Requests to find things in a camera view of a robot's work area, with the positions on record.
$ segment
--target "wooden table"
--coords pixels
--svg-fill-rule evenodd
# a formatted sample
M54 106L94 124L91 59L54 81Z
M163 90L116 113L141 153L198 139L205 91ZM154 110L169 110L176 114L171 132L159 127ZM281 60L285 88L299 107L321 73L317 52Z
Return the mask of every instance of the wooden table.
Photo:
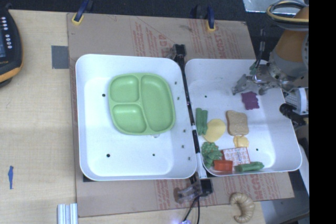
M69 70L51 64L51 47L68 45L67 13L10 13L24 45L24 66L0 88L0 223L55 224L57 205L76 203ZM261 204L255 204L249 223L265 223ZM177 224L187 210L79 218L78 223ZM200 223L234 224L235 215L238 206L201 207ZM197 208L188 219L196 223Z

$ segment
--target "black device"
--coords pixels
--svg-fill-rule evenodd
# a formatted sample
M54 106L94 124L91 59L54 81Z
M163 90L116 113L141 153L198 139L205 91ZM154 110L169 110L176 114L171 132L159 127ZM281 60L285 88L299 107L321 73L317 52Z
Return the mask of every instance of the black device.
M0 88L21 71L23 47L17 26L9 13L11 5L0 8Z

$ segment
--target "blue tape mark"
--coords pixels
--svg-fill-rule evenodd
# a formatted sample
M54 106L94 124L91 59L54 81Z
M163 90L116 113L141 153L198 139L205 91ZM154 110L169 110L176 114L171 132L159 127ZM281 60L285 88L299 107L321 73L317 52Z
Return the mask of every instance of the blue tape mark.
M13 189L13 169L14 167L11 165L9 167L9 171L8 171L8 178L9 178L9 189Z

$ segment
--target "divided green plate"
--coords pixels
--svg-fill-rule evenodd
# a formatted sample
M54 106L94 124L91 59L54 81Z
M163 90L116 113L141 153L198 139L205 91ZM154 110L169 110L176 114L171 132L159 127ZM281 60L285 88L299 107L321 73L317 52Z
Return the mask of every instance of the divided green plate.
M156 74L116 76L109 84L108 96L113 123L124 134L160 134L175 123L169 84Z

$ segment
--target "purple cloth piece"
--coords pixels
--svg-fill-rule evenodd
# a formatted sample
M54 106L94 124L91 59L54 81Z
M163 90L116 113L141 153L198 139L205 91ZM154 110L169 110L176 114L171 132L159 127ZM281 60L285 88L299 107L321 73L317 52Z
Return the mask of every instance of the purple cloth piece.
M245 92L242 93L241 99L245 105L246 110L258 109L258 98L255 92Z

